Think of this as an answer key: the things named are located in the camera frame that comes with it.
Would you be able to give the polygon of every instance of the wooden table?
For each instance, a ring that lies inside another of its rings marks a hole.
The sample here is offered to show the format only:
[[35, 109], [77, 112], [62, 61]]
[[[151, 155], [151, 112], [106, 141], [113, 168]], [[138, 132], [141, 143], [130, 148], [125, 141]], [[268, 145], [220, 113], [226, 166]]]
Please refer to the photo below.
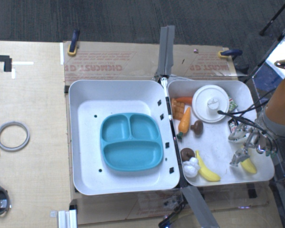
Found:
[[[3, 71], [0, 62], [0, 125], [20, 121], [30, 131], [30, 141], [24, 149], [18, 152], [0, 149], [0, 185], [7, 189], [12, 205], [0, 217], [0, 228], [56, 228], [57, 212], [68, 210], [71, 201], [61, 43], [0, 41], [0, 55], [9, 55], [13, 62], [33, 62], [32, 65], [13, 65], [14, 79], [11, 72]], [[19, 127], [10, 127], [1, 135], [1, 141], [7, 146], [17, 146], [24, 138]], [[220, 210], [213, 213], [214, 217], [221, 227], [282, 227], [271, 190], [264, 188], [264, 192], [269, 200], [267, 205]], [[194, 216], [188, 217], [191, 217], [192, 227], [199, 227]], [[81, 227], [157, 227], [162, 219]]]

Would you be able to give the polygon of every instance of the blue divided plate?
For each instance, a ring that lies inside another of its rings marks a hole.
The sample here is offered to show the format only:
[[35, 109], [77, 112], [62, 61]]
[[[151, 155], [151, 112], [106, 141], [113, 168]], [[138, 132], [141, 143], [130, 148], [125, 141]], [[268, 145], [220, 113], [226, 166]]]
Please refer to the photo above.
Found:
[[105, 163], [117, 171], [151, 169], [163, 158], [160, 130], [146, 114], [123, 113], [105, 118], [100, 143]]

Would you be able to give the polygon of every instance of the white pot lid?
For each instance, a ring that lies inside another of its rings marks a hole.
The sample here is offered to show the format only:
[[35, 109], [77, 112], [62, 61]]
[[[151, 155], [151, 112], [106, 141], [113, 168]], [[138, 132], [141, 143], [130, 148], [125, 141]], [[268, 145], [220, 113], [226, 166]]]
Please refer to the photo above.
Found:
[[200, 120], [207, 123], [218, 122], [225, 117], [218, 114], [218, 110], [228, 112], [228, 94], [217, 85], [205, 85], [193, 95], [192, 109]]

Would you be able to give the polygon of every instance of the gray carpet floor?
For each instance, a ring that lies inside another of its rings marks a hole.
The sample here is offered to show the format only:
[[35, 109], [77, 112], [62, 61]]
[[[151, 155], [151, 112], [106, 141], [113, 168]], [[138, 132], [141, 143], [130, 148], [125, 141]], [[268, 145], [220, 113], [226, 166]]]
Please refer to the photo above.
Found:
[[254, 68], [285, 28], [285, 0], [0, 0], [0, 40], [154, 43], [175, 25], [174, 44], [240, 49], [235, 63]]

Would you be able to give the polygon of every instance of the orange object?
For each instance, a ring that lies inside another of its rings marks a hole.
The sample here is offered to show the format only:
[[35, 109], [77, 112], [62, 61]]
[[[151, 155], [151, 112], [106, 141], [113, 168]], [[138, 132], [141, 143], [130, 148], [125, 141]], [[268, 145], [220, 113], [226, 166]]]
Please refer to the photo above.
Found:
[[192, 105], [192, 97], [190, 96], [176, 98], [176, 101]]
[[182, 139], [183, 135], [188, 132], [190, 127], [190, 118], [191, 118], [191, 107], [188, 107], [184, 113], [184, 116], [181, 118], [179, 124], [179, 133], [176, 135], [178, 139]]
[[171, 99], [172, 116], [176, 120], [181, 120], [184, 116], [185, 104], [176, 101], [174, 98]]
[[265, 113], [271, 121], [285, 126], [285, 78], [270, 98]]

